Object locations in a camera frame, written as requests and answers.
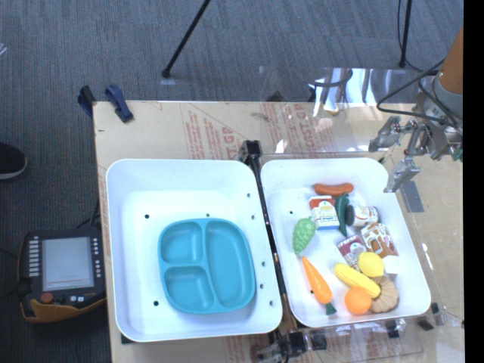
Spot person's foot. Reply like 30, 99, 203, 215
0, 141, 28, 181

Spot black block with thin wires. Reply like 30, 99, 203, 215
278, 329, 309, 357
237, 140, 262, 166

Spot blue and white carton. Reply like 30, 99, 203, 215
310, 205, 341, 231

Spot small can with black lid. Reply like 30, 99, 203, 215
345, 204, 380, 228

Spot yellow lemon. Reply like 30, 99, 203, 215
357, 251, 386, 278

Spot tan bread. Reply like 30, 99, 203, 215
368, 275, 400, 314

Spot brown and white carton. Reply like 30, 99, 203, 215
360, 222, 399, 259

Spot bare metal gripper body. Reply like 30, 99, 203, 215
414, 93, 464, 162

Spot yellow corn cob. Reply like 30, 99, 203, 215
333, 262, 382, 299

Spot dark red and white carton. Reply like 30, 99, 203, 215
337, 234, 368, 271

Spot orange carrot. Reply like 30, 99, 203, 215
300, 256, 337, 316

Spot red-brown sausage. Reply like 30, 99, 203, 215
312, 181, 355, 197

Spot green grapes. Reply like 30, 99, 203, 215
292, 217, 317, 256

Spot black tripod leg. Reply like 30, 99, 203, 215
398, 0, 417, 69
161, 0, 222, 79

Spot blue divided plate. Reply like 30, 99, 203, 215
157, 217, 257, 315

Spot small red and white carton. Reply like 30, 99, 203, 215
308, 195, 336, 211

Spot white plastic tray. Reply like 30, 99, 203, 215
259, 157, 432, 328
105, 158, 284, 343

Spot orange fruit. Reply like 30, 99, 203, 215
343, 286, 374, 316

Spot white cube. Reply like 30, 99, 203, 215
381, 254, 401, 278

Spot brown cardboard board, red print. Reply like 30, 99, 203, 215
92, 100, 465, 363

